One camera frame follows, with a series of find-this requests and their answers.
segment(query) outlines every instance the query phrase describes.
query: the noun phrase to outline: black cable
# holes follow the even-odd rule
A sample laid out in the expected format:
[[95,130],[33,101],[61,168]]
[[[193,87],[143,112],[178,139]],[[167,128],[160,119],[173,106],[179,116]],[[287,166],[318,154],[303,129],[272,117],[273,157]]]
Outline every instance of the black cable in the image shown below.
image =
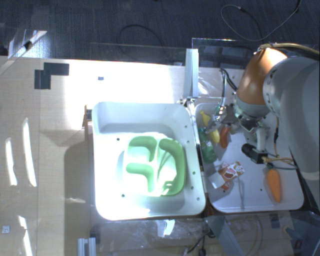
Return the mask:
[[202,248],[199,250],[199,256],[206,256],[207,252],[205,250],[205,238],[206,236],[203,237],[203,241],[202,241]]
[[272,168],[276,168],[276,169],[280,169],[280,170],[297,170],[298,167],[294,165],[294,167],[279,167],[279,166],[275,166],[272,162],[266,162],[265,163],[266,166],[270,169]]
[[224,68],[220,68],[220,72],[223,71],[225,72],[226,74],[226,81],[228,82],[229,86],[234,90],[236,91],[238,88],[237,86],[235,85],[235,83],[231,80],[230,76],[229,76],[229,73],[224,69]]
[[205,236],[208,236],[209,238],[215,238],[215,237],[216,237],[216,235],[210,230],[209,232],[207,232],[206,234],[204,234],[203,236],[200,237],[200,239],[195,243],[195,245],[192,246],[192,247],[188,250],[187,254],[191,253],[191,252],[198,246],[198,244],[201,242],[202,239],[203,239],[202,248],[204,248],[204,246],[205,246],[205,245],[204,245],[204,244],[205,244],[204,237],[205,237]]
[[143,25],[139,25],[139,24],[130,24],[130,25],[126,25],[123,28],[121,28],[120,32],[118,33],[118,35],[116,37],[116,43],[118,45],[120,45],[120,37],[121,37],[121,34],[122,34],[122,32],[124,30],[126,30],[128,28],[134,28],[134,27],[142,28],[142,29],[145,29],[145,30],[151,32],[158,39],[158,41],[160,42],[160,46],[161,47],[165,46],[164,42],[161,40],[161,38],[159,36],[157,36],[157,34],[155,32],[153,32],[150,28],[148,28],[146,26],[143,26]]
[[276,144],[277,143],[277,139],[279,137],[279,128],[275,128],[275,132],[274,132],[274,135],[273,135],[273,143]]
[[234,4],[227,4],[227,5],[225,5],[225,6],[223,6],[223,7],[221,8],[221,10],[220,10],[220,15],[221,15],[221,18],[222,18],[222,20],[224,21],[224,23],[225,23],[234,33],[236,33],[239,37],[241,37],[241,38],[244,39],[244,40],[250,41],[250,42],[259,42],[259,41],[262,41],[262,40],[268,38],[268,37],[269,37],[271,34],[273,34],[277,29],[279,29],[280,27],[282,27],[282,26],[298,11],[301,3],[302,3],[302,0],[298,0],[297,4],[296,4],[296,6],[295,6],[295,9],[294,9],[294,11],[293,11],[293,13],[291,13],[288,18],[286,18],[280,25],[278,25],[276,28],[274,28],[270,33],[268,33],[266,36],[264,36],[264,37],[262,37],[262,38],[260,38],[260,39],[249,39],[249,38],[246,38],[246,37],[242,36],[242,35],[239,34],[235,29],[233,29],[233,28],[229,25],[229,23],[225,20],[225,18],[224,18],[224,16],[223,16],[223,10],[224,10],[224,8],[226,8],[226,7],[234,7],[234,8],[237,8],[238,10],[240,10],[240,11],[242,11],[242,12],[248,13],[245,9],[243,9],[243,7],[237,6],[237,5],[234,5]]
[[245,8],[243,8],[243,7],[241,7],[241,6],[240,6],[240,9],[239,9],[239,10],[240,10],[241,12],[245,13],[245,14],[248,14],[248,15],[251,17],[251,19],[254,20],[256,26],[258,27],[259,34],[260,34],[260,38],[262,38],[261,42],[264,43],[264,39],[263,39],[263,35],[262,35],[262,32],[261,32],[261,28],[260,28],[260,26],[259,26],[258,21],[255,19],[255,17],[254,17],[250,12],[248,12]]

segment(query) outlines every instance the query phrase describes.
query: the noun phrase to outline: glass panel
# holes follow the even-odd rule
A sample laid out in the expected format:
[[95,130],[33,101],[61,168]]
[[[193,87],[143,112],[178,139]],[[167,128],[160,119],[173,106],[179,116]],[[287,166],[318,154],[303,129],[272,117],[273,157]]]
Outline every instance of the glass panel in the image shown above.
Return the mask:
[[0,76],[46,34],[43,30],[0,26]]
[[[251,42],[234,39],[193,38],[192,48],[199,51],[199,67],[245,69],[249,60],[262,42]],[[319,44],[304,44],[319,51]],[[282,49],[288,57],[301,56],[302,52],[293,49]]]
[[[111,252],[117,255],[183,255],[185,250],[190,255],[198,255],[197,241],[210,233],[201,218],[106,221],[97,223],[92,231],[99,237],[99,256]],[[213,243],[214,239],[207,237],[207,242]]]
[[186,61],[186,49],[112,43],[91,43],[90,59],[95,61],[184,66]]
[[315,256],[319,253],[320,217],[310,211],[229,214],[205,219],[226,255]]
[[8,42],[3,44],[8,55],[0,56],[4,63],[1,68],[5,66],[0,76],[0,250],[2,255],[35,256],[41,184],[41,92],[35,89],[35,74],[41,69],[41,61],[19,58],[27,50],[19,53],[20,47],[33,33],[3,27],[1,30],[2,42]]

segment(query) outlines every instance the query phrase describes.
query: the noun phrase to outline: white sink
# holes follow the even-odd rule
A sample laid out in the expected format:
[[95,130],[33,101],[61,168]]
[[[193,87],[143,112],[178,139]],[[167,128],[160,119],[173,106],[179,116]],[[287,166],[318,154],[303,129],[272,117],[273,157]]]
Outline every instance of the white sink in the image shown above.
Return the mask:
[[[203,127],[203,120],[200,111],[207,115],[215,113],[219,100],[212,99],[198,101],[195,107],[195,117],[198,128]],[[274,152],[273,135],[276,128],[276,117],[268,114],[263,120],[266,127],[269,127],[269,135],[266,140],[266,149],[269,153]],[[245,143],[256,145],[254,136],[246,132],[243,128],[238,128],[236,133],[228,134],[228,146],[222,148],[219,144],[214,144],[214,152],[217,160],[212,164],[203,164],[203,169],[207,177],[213,175],[220,168],[223,162],[232,164],[239,161],[245,173],[229,181],[229,189],[214,188],[207,179],[207,191],[210,203],[215,209],[223,213],[251,213],[260,211],[284,211],[299,209],[304,203],[304,195],[300,181],[295,170],[279,169],[281,179],[281,202],[276,203],[269,191],[269,186],[265,178],[266,165],[256,164],[250,160],[242,151],[241,147]],[[283,157],[289,157],[290,151],[285,141],[284,131],[279,127],[279,137],[277,140],[277,151]],[[275,165],[288,167],[280,161]]]
[[[95,205],[108,220],[200,214],[205,205],[194,131],[189,112],[179,104],[100,102],[92,109]],[[178,141],[186,156],[183,190],[170,196],[134,193],[123,179],[129,141],[160,133]]]

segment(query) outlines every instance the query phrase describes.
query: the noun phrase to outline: green tray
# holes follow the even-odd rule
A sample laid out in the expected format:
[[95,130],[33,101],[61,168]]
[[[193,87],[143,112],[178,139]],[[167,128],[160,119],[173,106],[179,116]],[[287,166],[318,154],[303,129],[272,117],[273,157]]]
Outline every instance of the green tray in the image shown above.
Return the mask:
[[163,134],[132,138],[123,166],[127,184],[137,194],[173,196],[185,186],[185,151],[179,142]]

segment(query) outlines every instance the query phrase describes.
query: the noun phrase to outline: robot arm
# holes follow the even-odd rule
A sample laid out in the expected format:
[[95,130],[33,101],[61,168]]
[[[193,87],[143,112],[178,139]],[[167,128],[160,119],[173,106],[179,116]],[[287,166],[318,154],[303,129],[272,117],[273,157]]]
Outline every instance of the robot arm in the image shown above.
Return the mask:
[[320,208],[319,52],[313,50],[310,56],[287,58],[273,48],[258,51],[243,73],[234,110],[247,130],[269,112],[279,118],[299,171]]

